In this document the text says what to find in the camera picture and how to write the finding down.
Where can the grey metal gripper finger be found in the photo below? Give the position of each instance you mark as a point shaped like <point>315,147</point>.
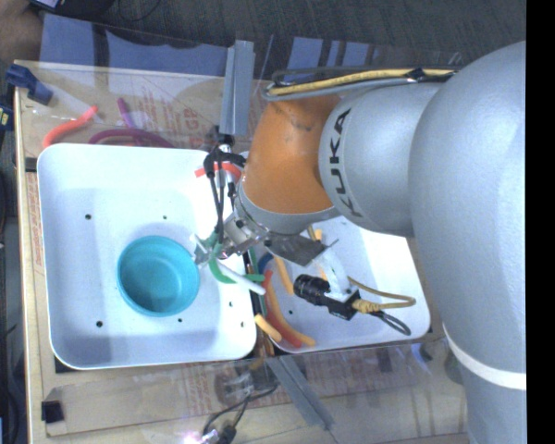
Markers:
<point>201,253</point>

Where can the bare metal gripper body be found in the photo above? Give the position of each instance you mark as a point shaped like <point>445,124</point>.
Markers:
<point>242,234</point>

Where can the green flexible tube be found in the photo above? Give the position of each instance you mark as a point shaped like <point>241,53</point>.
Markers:
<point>218,268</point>

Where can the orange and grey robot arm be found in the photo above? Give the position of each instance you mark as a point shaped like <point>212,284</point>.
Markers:
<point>453,192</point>

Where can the white flexible tube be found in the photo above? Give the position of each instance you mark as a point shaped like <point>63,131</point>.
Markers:
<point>240,279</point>

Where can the teal bowl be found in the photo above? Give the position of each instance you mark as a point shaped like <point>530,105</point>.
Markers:
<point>159,278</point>

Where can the yellow-orange flexible tube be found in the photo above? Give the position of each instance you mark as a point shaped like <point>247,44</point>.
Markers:
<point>284,275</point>

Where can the short yellow tube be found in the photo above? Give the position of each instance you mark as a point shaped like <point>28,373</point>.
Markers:
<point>267,327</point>

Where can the red flexible tube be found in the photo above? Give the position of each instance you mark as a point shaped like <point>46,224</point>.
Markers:
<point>279,324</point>

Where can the long orange flexible tube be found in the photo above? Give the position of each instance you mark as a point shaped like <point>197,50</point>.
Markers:
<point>290,326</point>

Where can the white plastic tray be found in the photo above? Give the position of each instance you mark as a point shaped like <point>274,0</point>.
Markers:
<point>97,178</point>
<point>379,275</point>

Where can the purple flexible tube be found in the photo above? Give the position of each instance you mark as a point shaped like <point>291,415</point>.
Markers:
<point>129,134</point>

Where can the short pink tube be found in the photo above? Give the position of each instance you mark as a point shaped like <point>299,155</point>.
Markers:
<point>125,111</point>

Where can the brown cardboard board red print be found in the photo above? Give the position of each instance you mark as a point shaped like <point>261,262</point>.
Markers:
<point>120,400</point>

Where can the coral flexible tube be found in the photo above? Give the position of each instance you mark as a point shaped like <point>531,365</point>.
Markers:
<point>67,127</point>

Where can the person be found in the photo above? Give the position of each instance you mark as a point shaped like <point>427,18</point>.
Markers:
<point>7,21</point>

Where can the black cylinder on white bracket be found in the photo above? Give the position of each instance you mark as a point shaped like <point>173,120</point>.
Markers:
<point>311,289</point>

